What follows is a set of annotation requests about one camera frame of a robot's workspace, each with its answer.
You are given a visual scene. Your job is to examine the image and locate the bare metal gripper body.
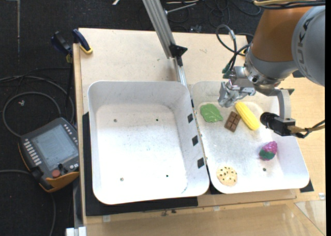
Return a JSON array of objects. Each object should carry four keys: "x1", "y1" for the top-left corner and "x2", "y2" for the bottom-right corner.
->
[{"x1": 228, "y1": 66, "x2": 282, "y2": 97}]

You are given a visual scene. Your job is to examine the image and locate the green lettuce leaf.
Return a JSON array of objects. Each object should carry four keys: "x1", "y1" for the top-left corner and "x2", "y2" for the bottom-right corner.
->
[{"x1": 200, "y1": 103, "x2": 224, "y2": 123}]

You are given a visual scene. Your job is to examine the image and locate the yellow corn cob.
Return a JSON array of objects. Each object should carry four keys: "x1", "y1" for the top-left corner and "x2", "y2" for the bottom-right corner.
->
[{"x1": 235, "y1": 101, "x2": 261, "y2": 131}]

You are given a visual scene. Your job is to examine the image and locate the brown chocolate bar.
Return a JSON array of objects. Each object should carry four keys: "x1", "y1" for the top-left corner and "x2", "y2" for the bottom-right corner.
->
[{"x1": 224, "y1": 111, "x2": 242, "y2": 133}]

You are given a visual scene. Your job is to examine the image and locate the white plastic tray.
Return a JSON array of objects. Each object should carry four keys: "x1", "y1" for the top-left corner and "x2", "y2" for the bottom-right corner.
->
[
  {"x1": 87, "y1": 80, "x2": 210, "y2": 206},
  {"x1": 191, "y1": 81, "x2": 310, "y2": 195}
]

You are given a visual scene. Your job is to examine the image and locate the black block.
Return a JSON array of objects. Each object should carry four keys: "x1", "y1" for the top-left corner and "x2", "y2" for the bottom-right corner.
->
[{"x1": 169, "y1": 44, "x2": 188, "y2": 67}]

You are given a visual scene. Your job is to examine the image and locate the purple grapes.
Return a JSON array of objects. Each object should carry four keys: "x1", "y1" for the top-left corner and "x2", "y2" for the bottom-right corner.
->
[{"x1": 259, "y1": 140, "x2": 278, "y2": 162}]

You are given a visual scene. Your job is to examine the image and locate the chocolate chip biscuit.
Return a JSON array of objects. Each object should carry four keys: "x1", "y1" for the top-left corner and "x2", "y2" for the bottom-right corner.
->
[{"x1": 216, "y1": 165, "x2": 238, "y2": 187}]

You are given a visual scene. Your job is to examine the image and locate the pale wood board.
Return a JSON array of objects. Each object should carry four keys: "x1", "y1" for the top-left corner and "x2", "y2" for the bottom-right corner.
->
[{"x1": 73, "y1": 27, "x2": 326, "y2": 225}]

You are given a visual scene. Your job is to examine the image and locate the black cylinder on white bracket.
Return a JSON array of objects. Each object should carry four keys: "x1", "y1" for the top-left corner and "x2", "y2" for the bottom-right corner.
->
[{"x1": 260, "y1": 88, "x2": 296, "y2": 137}]

